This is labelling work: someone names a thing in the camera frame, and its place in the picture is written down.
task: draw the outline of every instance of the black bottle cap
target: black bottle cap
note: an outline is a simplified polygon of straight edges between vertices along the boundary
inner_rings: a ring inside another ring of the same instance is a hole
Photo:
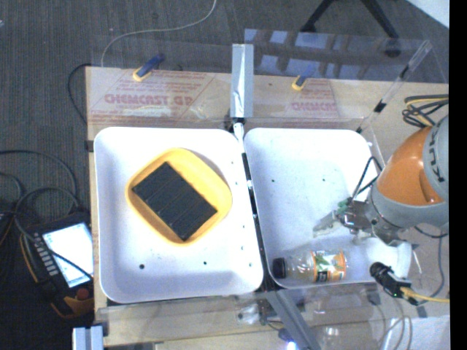
[[[272,261],[272,275],[276,279],[285,278],[285,259],[284,258],[274,258]]]

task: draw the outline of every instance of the white cable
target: white cable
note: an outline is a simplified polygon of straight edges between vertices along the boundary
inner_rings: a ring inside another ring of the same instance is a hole
[[[209,16],[212,14],[212,12],[214,12],[214,9],[216,7],[216,3],[217,3],[217,0],[214,0],[214,2],[212,3],[212,8],[211,10],[209,11],[209,13],[203,17],[202,19],[200,20],[197,20],[196,22],[193,22],[193,23],[189,23],[187,25],[183,25],[183,26],[179,26],[179,27],[173,27],[173,28],[151,28],[149,30],[141,30],[141,31],[134,31],[134,32],[129,32],[127,34],[123,34],[123,35],[120,35],[120,36],[117,36],[116,38],[114,38],[104,49],[103,53],[102,53],[102,56],[101,56],[101,67],[104,67],[104,56],[107,52],[107,50],[110,48],[110,46],[112,44],[114,44],[117,40],[120,40],[122,38],[124,38],[125,36],[130,36],[130,35],[136,35],[136,34],[145,34],[145,33],[148,33],[148,32],[167,32],[167,31],[177,31],[177,30],[182,30],[184,28],[188,28],[188,27],[192,27],[194,25],[198,25],[199,23],[205,21],[207,18],[209,18]]]

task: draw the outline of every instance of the chair leg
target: chair leg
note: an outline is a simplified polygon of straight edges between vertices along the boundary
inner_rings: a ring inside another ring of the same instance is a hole
[[[323,0],[318,8],[314,11],[308,21],[302,26],[300,29],[301,32],[315,32],[316,28],[314,24],[318,21],[323,15],[323,13],[329,8],[329,6],[333,3],[334,0]]]
[[[381,25],[383,30],[385,30],[386,34],[394,39],[397,39],[399,35],[395,32],[395,29],[393,25],[389,22],[387,19],[386,15],[382,11],[381,7],[379,6],[377,0],[361,0],[365,6],[366,9],[373,15],[373,17],[378,21],[378,23]]]

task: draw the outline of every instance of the device screen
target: device screen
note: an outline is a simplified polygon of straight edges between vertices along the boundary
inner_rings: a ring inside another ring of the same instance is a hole
[[[93,241],[84,222],[44,233],[42,237],[49,249],[65,257],[90,275],[93,274]],[[90,280],[89,276],[65,260],[56,255],[53,257],[70,288]]]

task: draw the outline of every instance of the black connector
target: black connector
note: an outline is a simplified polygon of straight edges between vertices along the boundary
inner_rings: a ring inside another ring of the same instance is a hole
[[[401,291],[402,287],[410,288],[412,283],[408,280],[398,278],[391,267],[388,267],[381,262],[375,262],[370,267],[370,274],[391,297],[407,299],[415,306],[418,304],[414,298],[405,297]]]

